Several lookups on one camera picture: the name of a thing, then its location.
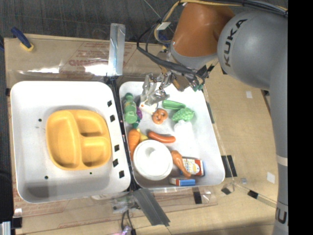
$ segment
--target pretzel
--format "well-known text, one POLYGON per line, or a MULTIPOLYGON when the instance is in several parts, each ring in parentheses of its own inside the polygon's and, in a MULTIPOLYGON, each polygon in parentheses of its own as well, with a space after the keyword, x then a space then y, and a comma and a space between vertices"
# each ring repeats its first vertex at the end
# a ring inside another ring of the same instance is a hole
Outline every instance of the pretzel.
POLYGON ((164 109, 157 109, 152 114, 153 123, 156 123, 156 124, 162 124, 163 121, 167 119, 167 117, 168 117, 167 111, 164 109))

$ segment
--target yellow divided plate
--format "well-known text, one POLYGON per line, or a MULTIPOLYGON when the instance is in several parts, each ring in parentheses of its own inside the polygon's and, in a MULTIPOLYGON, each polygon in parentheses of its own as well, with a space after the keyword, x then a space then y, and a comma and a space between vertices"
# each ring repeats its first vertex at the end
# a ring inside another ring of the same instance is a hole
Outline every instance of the yellow divided plate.
POLYGON ((65 170, 91 169, 106 164, 112 154, 106 121, 89 110, 61 110, 46 123, 52 162, 65 170))

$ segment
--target table surface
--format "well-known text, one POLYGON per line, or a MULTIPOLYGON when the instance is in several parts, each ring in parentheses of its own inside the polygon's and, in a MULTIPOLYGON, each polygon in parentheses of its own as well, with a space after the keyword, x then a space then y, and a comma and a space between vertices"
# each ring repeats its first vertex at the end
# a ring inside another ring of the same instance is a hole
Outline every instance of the table surface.
MULTIPOLYGON (((161 46, 151 45, 149 50, 157 54, 161 46)), ((143 74, 149 72, 159 73, 160 69, 134 48, 121 79, 141 79, 143 74)), ((171 221, 169 227, 151 226, 140 210, 131 210, 131 222, 138 235, 271 234, 278 173, 270 112, 264 94, 260 89, 223 74, 219 65, 210 73, 203 93, 214 120, 213 128, 221 156, 233 162, 235 174, 226 177, 219 185, 200 188, 204 204, 194 204, 190 198, 193 196, 191 191, 183 192, 180 200, 177 194, 164 196, 156 193, 171 221)), ((15 189, 14 199, 15 207, 27 213, 23 216, 22 228, 16 230, 17 234, 109 235, 121 232, 122 215, 114 212, 110 198, 83 198, 34 205, 19 198, 15 189)))

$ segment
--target orange carrot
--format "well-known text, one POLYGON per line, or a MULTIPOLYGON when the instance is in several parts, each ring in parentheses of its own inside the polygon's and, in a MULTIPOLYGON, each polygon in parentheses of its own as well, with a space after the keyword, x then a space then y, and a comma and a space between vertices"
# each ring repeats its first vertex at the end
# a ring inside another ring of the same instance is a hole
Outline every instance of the orange carrot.
POLYGON ((131 160, 133 160, 134 151, 139 144, 140 133, 136 129, 131 129, 128 133, 128 147, 131 155, 131 160))

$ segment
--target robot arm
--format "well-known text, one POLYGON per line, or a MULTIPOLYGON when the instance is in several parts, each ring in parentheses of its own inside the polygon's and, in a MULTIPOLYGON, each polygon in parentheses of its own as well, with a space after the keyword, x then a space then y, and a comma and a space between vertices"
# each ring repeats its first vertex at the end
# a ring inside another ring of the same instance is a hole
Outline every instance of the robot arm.
POLYGON ((174 84, 177 89, 183 91, 181 87, 203 84, 209 72, 200 72, 201 67, 204 63, 210 67, 215 66, 217 56, 228 75, 270 92, 279 173, 273 234, 288 234, 288 11, 271 4, 248 0, 179 0, 145 33, 139 38, 137 49, 159 64, 161 69, 165 69, 162 72, 171 71, 176 81, 182 81, 178 79, 179 74, 182 74, 187 83, 184 86, 174 84), (185 3, 188 6, 181 14, 173 39, 160 40, 158 30, 162 23, 167 22, 176 6, 185 3), (234 15, 227 7, 229 5, 258 10, 234 15), (145 50, 139 46, 139 40, 149 30, 154 32, 159 42, 170 46, 166 59, 151 55, 148 44, 145 50))

